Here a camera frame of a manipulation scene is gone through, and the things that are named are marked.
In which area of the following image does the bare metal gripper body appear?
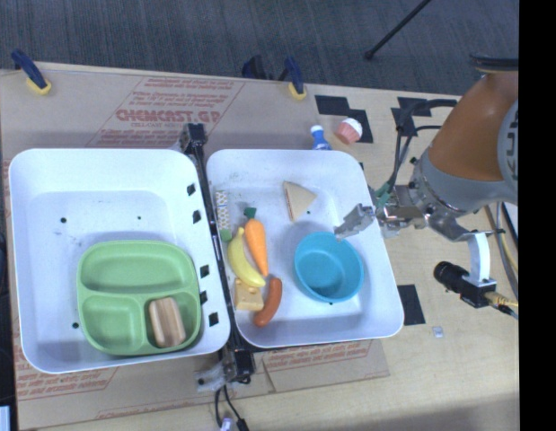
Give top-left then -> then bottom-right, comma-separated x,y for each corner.
375,185 -> 435,240

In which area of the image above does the white plastic tray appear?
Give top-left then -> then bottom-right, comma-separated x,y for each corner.
205,148 -> 405,350
7,147 -> 232,375

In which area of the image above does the blue bowl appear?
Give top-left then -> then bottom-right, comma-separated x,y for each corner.
293,231 -> 366,304

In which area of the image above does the tan triangular sandwich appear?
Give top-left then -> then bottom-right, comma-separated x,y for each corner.
282,180 -> 319,223

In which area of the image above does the pink cupcake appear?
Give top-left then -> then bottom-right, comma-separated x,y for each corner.
334,117 -> 365,146

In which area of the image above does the blue and white bottle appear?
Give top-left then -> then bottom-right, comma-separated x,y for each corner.
309,124 -> 333,152

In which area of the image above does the orange carrot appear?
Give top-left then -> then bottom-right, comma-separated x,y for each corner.
243,206 -> 270,278

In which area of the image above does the brown sausage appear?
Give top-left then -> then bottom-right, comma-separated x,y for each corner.
252,277 -> 284,329

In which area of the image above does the yellow banana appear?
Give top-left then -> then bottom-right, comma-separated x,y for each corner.
219,226 -> 268,289

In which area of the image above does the yellow cheese block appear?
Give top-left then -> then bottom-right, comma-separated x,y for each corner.
233,277 -> 266,312

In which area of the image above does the white packet with orange print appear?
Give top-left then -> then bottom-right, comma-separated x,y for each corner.
214,189 -> 231,233

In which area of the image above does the black tripod leg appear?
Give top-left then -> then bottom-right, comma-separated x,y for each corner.
364,0 -> 463,60

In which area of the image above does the tan wooden bread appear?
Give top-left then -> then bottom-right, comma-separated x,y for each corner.
147,295 -> 188,349

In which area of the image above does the green divided plate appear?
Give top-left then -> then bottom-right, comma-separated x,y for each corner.
75,239 -> 203,357

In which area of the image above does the brown cardboard board red print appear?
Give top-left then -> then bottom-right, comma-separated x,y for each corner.
0,60 -> 392,431

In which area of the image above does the black cylinder on white bracket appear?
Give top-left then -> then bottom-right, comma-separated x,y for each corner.
433,231 -> 499,309

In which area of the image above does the black block with thin wires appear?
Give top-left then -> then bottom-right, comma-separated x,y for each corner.
179,122 -> 208,153
219,347 -> 257,384

